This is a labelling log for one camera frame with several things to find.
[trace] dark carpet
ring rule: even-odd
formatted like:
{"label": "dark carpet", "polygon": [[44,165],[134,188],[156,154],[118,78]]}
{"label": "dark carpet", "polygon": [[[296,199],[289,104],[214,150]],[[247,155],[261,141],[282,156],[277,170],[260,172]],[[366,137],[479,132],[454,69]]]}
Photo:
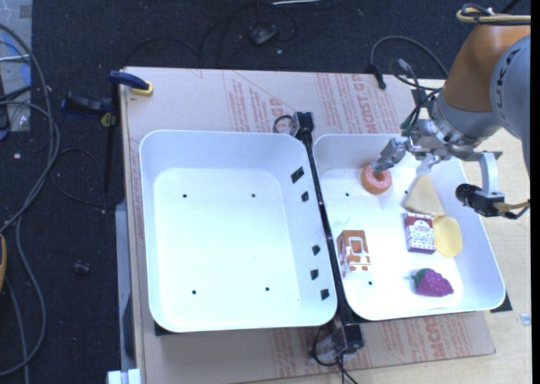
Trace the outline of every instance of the dark carpet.
{"label": "dark carpet", "polygon": [[[9,291],[16,295],[24,323],[30,382],[103,383],[108,370],[121,367],[113,235],[114,207],[123,199],[120,129],[104,194],[107,128],[95,119],[64,118],[60,103],[69,91],[109,97],[108,73],[126,65],[364,73],[371,48],[389,35],[417,41],[450,69],[472,29],[455,18],[464,3],[496,12],[508,6],[513,14],[531,12],[531,0],[515,5],[513,0],[269,4],[276,1],[260,0],[258,13],[277,25],[278,36],[254,46],[248,35],[257,22],[257,0],[34,0],[32,50],[50,88],[60,154],[21,219],[19,246],[40,286],[46,332],[33,354],[42,329],[40,301],[17,247],[17,226],[9,226],[3,231],[10,286],[0,294],[1,383],[24,382],[24,369],[5,375],[24,358]],[[375,52],[383,73],[400,72],[398,58],[420,78],[445,77],[440,64],[411,42],[387,41]],[[44,106],[35,68],[32,76],[34,101]],[[30,133],[12,134],[0,143],[2,221],[24,205],[48,161],[48,122],[38,111],[32,119]],[[76,272],[77,265],[89,271]]]}

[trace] empty white tray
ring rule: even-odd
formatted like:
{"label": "empty white tray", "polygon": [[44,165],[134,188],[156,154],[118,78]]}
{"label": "empty white tray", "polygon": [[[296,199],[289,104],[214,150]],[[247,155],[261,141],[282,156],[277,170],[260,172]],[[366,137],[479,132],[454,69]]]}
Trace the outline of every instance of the empty white tray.
{"label": "empty white tray", "polygon": [[[391,168],[391,189],[381,195],[361,185],[364,165],[378,160],[395,135],[325,135],[314,144],[314,157],[334,240],[343,230],[364,230],[370,267],[343,278],[347,302],[368,320],[488,310],[505,298],[505,285],[480,216],[463,207],[455,190],[467,182],[458,160],[435,165],[430,173],[447,216],[458,221],[463,249],[455,258],[437,251],[432,255],[409,252],[405,240],[402,204],[419,162],[410,154]],[[433,268],[455,292],[434,298],[413,291],[411,274]]]}
{"label": "empty white tray", "polygon": [[155,131],[140,144],[140,163],[149,306],[161,327],[181,333],[332,319],[332,268],[300,141]]}

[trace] pink donut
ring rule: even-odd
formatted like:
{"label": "pink donut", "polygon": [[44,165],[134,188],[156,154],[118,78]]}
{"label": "pink donut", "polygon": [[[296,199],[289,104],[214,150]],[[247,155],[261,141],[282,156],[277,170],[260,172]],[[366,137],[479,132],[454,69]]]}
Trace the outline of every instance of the pink donut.
{"label": "pink donut", "polygon": [[392,174],[390,174],[390,170],[383,170],[375,176],[371,164],[367,164],[362,169],[360,180],[366,191],[374,195],[379,195],[387,191],[392,185]]}

